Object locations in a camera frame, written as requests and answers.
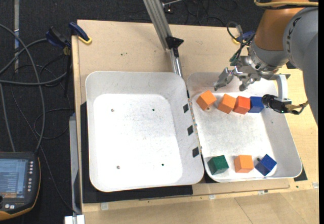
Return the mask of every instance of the screen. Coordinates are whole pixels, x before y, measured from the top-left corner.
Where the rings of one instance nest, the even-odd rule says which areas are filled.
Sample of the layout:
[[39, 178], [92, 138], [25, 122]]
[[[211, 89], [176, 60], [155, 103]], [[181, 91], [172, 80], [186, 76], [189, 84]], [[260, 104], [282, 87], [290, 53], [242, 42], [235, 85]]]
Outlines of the screen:
[[4, 198], [24, 198], [27, 159], [0, 159], [0, 194]]

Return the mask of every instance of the green block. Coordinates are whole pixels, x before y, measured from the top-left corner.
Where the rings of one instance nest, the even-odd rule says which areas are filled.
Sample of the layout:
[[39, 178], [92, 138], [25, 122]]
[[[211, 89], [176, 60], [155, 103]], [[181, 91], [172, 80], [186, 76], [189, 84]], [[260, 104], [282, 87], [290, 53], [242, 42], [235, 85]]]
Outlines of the green block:
[[208, 166], [212, 174], [223, 173], [229, 168], [224, 155], [211, 158]]

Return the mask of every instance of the wooden surface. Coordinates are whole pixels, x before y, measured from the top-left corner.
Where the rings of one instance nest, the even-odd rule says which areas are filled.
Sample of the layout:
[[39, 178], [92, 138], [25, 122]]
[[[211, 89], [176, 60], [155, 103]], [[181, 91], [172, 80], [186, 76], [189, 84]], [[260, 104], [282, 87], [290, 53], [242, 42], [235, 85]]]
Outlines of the wooden surface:
[[[171, 62], [152, 24], [79, 20], [78, 25], [93, 39], [87, 46], [72, 38], [79, 140], [79, 107], [86, 101], [88, 74], [97, 70], [168, 72]], [[170, 28], [173, 36], [184, 40], [179, 53], [185, 81], [194, 72], [221, 72], [229, 66], [228, 60], [237, 50], [223, 27], [170, 25]], [[288, 85], [293, 104], [305, 102], [302, 72], [283, 68], [280, 73], [291, 74]], [[314, 188], [318, 185], [319, 171], [318, 128], [309, 107], [298, 116], [286, 118], [308, 180], [295, 182], [287, 178], [215, 184], [201, 181], [193, 186], [193, 196], [109, 202], [108, 211], [102, 211], [99, 203], [83, 204], [86, 223], [194, 223], [198, 220], [224, 223], [225, 219], [226, 223], [318, 223], [318, 189]]]

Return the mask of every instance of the orange block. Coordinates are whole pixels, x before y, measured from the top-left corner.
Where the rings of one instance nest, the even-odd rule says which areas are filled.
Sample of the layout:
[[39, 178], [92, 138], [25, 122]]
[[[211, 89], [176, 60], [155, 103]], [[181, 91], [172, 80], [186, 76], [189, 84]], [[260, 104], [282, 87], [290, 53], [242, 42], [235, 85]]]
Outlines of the orange block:
[[252, 156], [250, 155], [238, 155], [234, 159], [234, 165], [236, 173], [248, 173], [254, 168]]
[[218, 105], [218, 110], [229, 114], [235, 106], [236, 98], [228, 94], [224, 94], [222, 101]]
[[251, 108], [250, 98], [238, 96], [236, 98], [236, 103], [233, 109], [233, 112], [246, 114]]
[[197, 99], [197, 103], [199, 104], [199, 106], [203, 109], [206, 110], [208, 107], [210, 107], [213, 103], [216, 102], [216, 97], [214, 97], [213, 93], [208, 90], [204, 93], [202, 93], [198, 99]]

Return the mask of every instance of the black floor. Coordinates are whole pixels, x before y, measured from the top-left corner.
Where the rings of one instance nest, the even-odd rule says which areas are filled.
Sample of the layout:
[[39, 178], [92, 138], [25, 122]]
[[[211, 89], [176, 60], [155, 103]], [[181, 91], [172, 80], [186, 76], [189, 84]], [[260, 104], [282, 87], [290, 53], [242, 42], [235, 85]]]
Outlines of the black floor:
[[[0, 9], [0, 23], [12, 28], [13, 2], [0, 0]], [[176, 3], [173, 9], [173, 14], [167, 14], [170, 24], [225, 26], [234, 21], [242, 26], [244, 32], [256, 30], [263, 14], [263, 10], [256, 7], [253, 0], [189, 0]], [[19, 12], [19, 34], [25, 43], [45, 38], [51, 26], [69, 36], [68, 23], [77, 19], [150, 22], [142, 0], [20, 0]], [[13, 49], [13, 39], [0, 30], [0, 68], [12, 58]], [[42, 81], [65, 72], [66, 59], [60, 56], [60, 48], [41, 43], [30, 51]], [[1, 79], [35, 81], [25, 54], [20, 58], [20, 66], [22, 68], [18, 73], [14, 73], [13, 67], [10, 67], [1, 75]], [[43, 140], [40, 151], [42, 186], [35, 209], [27, 213], [24, 219], [18, 217], [3, 223], [24, 221], [27, 224], [57, 224], [63, 223], [64, 216], [72, 214], [62, 201], [71, 205], [69, 132], [65, 130], [73, 112], [72, 78], [69, 83], [68, 98], [63, 97], [62, 85], [43, 87], [48, 111], [45, 137], [49, 139]], [[42, 124], [39, 90], [37, 87], [11, 87], [5, 84], [4, 89], [16, 150], [34, 150], [38, 138], [35, 129], [40, 132]], [[2, 105], [0, 109], [0, 150], [10, 151]]]

